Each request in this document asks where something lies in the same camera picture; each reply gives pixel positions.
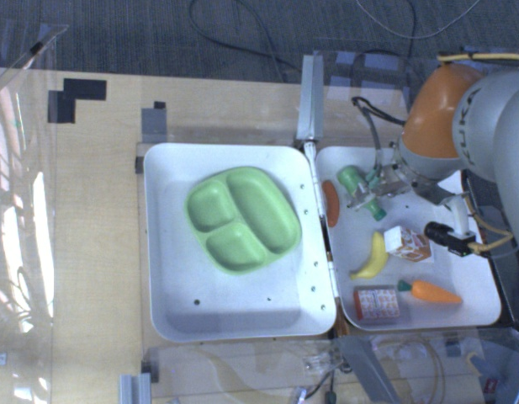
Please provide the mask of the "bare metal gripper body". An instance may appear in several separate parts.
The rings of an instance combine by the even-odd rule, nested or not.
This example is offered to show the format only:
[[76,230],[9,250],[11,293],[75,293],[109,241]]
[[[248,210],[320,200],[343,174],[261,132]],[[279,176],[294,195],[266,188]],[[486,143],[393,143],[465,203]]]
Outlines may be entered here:
[[374,188],[378,197],[394,197],[412,190],[413,172],[404,162],[392,162],[381,166],[379,182]]

